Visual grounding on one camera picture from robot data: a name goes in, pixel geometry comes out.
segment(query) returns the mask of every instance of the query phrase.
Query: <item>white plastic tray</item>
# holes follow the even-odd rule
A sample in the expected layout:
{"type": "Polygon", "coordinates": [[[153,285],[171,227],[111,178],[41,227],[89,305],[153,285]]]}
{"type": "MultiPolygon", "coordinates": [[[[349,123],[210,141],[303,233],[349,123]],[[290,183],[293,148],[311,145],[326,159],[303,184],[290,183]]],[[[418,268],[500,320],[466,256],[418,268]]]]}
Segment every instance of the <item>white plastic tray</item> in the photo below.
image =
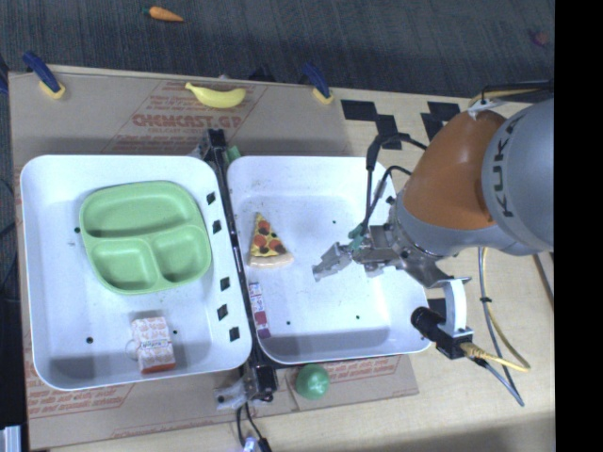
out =
{"type": "Polygon", "coordinates": [[[235,258],[216,175],[203,161],[46,155],[24,167],[21,190],[33,361],[46,383],[74,390],[215,372],[247,360],[252,338],[235,258]],[[210,236],[211,267],[177,288],[120,295],[103,287],[91,268],[75,230],[79,208],[99,188],[153,180],[183,186],[199,204],[210,236]],[[213,201],[207,198],[211,194],[213,201]],[[214,233],[216,222],[221,229],[214,233]],[[220,315],[224,310],[227,315],[220,319],[224,305],[220,315]],[[141,375],[126,351],[130,323],[153,315],[168,321],[176,367],[141,375]]]}
{"type": "MultiPolygon", "coordinates": [[[[383,175],[375,169],[375,185],[383,175]]],[[[246,266],[250,283],[262,289],[270,337],[260,346],[278,363],[310,363],[418,352],[429,346],[411,325],[411,313],[427,306],[422,286],[390,267],[376,278],[351,263],[315,282],[312,265],[365,213],[367,172],[357,157],[266,157],[237,159],[228,183],[245,262],[256,212],[270,221],[294,256],[285,267],[246,266]]],[[[394,196],[388,183],[384,196],[394,196]]],[[[371,223],[383,224],[382,199],[371,223]]]]}

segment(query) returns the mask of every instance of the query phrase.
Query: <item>green ball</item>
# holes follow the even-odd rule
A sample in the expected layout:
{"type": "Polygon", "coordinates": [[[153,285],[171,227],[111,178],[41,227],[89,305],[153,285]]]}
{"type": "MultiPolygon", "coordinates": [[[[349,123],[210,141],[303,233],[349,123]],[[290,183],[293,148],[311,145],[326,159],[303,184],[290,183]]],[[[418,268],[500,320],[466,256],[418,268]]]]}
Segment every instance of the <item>green ball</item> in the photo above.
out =
{"type": "Polygon", "coordinates": [[[295,380],[295,390],[309,400],[318,400],[329,390],[329,373],[320,365],[305,365],[295,380]]]}

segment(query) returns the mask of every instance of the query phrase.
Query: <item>brown cylinder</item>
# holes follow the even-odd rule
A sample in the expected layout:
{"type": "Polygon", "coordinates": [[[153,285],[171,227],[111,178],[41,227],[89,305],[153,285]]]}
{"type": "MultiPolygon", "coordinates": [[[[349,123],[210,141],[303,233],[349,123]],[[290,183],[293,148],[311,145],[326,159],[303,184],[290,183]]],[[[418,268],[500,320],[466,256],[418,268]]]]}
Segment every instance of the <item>brown cylinder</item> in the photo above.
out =
{"type": "Polygon", "coordinates": [[[484,110],[454,116],[433,138],[406,183],[404,207],[435,226],[477,230],[495,224],[481,191],[483,155],[506,119],[484,110]]]}

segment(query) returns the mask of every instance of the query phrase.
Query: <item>yellow cable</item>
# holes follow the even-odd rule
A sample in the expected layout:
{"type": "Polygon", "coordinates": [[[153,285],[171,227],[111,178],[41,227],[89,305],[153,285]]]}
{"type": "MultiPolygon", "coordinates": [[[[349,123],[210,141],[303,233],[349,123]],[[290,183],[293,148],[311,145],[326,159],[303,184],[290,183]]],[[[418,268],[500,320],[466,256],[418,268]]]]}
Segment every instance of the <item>yellow cable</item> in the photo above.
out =
{"type": "Polygon", "coordinates": [[[481,99],[495,99],[496,97],[507,97],[509,95],[515,94],[526,94],[528,92],[534,92],[538,89],[515,89],[515,90],[491,90],[489,92],[484,92],[483,94],[476,95],[473,99],[469,101],[469,105],[467,108],[471,108],[473,104],[481,99]]]}
{"type": "MultiPolygon", "coordinates": [[[[487,248],[483,249],[483,253],[481,254],[481,278],[483,279],[483,296],[485,298],[488,298],[486,292],[485,292],[485,281],[486,281],[486,252],[488,251],[487,248]]],[[[500,336],[500,339],[502,340],[502,343],[505,344],[505,346],[509,349],[509,351],[511,351],[511,353],[514,355],[514,357],[521,362],[521,365],[515,364],[515,363],[511,363],[507,360],[504,360],[502,358],[499,358],[497,355],[493,355],[491,353],[488,353],[487,351],[484,351],[483,349],[481,349],[480,347],[478,347],[477,345],[473,344],[473,343],[463,343],[460,345],[461,349],[464,351],[465,355],[467,356],[471,356],[471,357],[476,357],[476,358],[483,358],[488,359],[488,360],[492,360],[494,362],[500,363],[502,365],[506,365],[509,366],[510,368],[517,370],[519,372],[529,372],[531,370],[530,364],[526,361],[526,359],[524,359],[519,352],[511,345],[511,343],[509,343],[509,340],[507,340],[507,337],[505,336],[505,334],[502,332],[502,329],[500,328],[500,326],[498,325],[497,320],[494,317],[494,313],[492,312],[492,307],[490,306],[490,303],[488,301],[486,301],[486,310],[488,312],[488,315],[490,316],[490,320],[492,321],[492,325],[494,326],[494,328],[496,329],[498,335],[500,336]]]]}

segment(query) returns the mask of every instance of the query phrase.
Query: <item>dark gray floor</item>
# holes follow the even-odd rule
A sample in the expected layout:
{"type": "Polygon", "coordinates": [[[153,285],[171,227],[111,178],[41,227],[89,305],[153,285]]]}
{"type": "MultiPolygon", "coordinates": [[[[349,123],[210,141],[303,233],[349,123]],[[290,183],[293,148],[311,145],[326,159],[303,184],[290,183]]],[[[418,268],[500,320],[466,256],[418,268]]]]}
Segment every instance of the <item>dark gray floor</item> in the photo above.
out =
{"type": "MultiPolygon", "coordinates": [[[[56,64],[234,78],[267,65],[277,81],[295,83],[312,61],[332,87],[457,97],[554,76],[555,0],[0,0],[0,22],[0,53],[15,71],[33,50],[56,64]],[[187,21],[151,20],[140,12],[150,5],[187,21]],[[548,44],[532,41],[538,31],[548,44]]],[[[0,177],[11,182],[1,101],[0,177]]],[[[0,185],[0,231],[12,206],[0,185]]],[[[13,253],[8,232],[0,281],[13,253]]],[[[2,293],[15,297],[14,276],[6,285],[2,293]]],[[[7,302],[4,321],[14,315],[8,307],[16,308],[7,302]]]]}

